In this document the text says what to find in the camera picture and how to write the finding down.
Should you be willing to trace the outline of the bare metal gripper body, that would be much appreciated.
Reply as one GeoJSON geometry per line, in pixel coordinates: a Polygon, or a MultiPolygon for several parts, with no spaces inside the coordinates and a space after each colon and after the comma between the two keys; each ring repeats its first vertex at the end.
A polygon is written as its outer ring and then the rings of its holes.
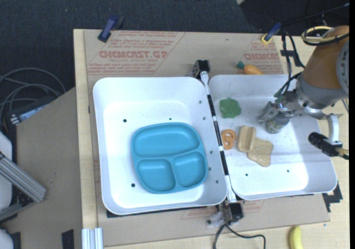
{"type": "Polygon", "coordinates": [[[304,116],[308,115],[318,120],[326,120],[329,114],[325,114],[325,105],[311,100],[303,91],[287,91],[277,99],[277,110],[285,116],[304,116]]]}

